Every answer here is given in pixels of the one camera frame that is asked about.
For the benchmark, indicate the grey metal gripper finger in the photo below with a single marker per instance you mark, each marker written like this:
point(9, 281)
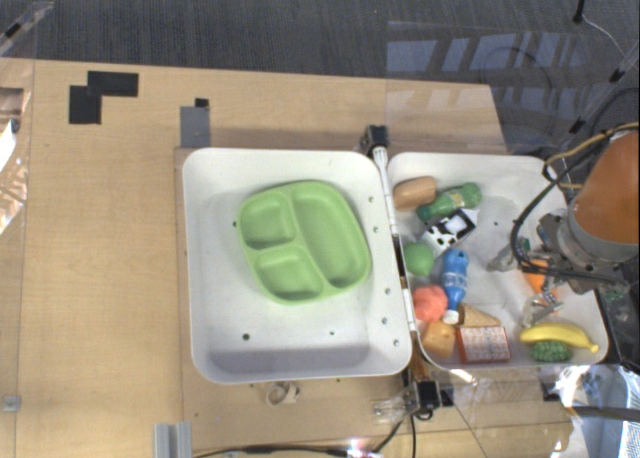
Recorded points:
point(502, 261)
point(540, 308)

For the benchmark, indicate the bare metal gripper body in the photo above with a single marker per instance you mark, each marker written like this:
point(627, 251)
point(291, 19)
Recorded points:
point(560, 251)

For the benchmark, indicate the orange carrot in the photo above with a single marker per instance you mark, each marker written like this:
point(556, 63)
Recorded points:
point(537, 276)

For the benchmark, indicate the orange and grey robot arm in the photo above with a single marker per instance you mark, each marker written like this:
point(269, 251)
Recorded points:
point(612, 186)

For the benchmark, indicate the yellow banana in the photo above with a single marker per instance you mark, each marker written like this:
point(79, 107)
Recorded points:
point(555, 333)

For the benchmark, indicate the green grapes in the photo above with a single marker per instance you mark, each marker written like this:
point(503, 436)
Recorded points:
point(550, 352)

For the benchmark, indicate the blue bottle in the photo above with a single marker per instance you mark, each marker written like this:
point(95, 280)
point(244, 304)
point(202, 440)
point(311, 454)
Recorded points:
point(455, 278)

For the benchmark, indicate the black and white carton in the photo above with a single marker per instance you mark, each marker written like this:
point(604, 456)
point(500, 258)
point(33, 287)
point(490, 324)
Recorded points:
point(447, 233)

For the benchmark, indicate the tan wedge slice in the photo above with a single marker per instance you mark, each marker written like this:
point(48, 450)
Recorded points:
point(477, 318)

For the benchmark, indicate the red printed packet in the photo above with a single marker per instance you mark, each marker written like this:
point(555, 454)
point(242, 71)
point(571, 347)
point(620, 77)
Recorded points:
point(483, 344)

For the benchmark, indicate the white plastic tray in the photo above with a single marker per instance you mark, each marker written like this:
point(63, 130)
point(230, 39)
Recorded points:
point(505, 186)
point(225, 346)

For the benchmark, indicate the green bottle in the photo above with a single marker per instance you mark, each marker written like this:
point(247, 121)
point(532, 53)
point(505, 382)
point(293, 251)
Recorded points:
point(450, 201)

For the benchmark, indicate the coral bumpy ball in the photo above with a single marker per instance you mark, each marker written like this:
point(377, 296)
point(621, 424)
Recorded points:
point(430, 303)

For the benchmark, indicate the green ball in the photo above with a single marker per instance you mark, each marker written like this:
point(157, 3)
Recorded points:
point(418, 259)

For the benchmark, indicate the brown bread roll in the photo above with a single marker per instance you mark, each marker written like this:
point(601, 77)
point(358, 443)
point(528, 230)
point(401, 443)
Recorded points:
point(414, 192)

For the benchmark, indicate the green divided plate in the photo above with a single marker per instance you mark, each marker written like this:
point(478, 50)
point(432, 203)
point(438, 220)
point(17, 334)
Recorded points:
point(320, 231)

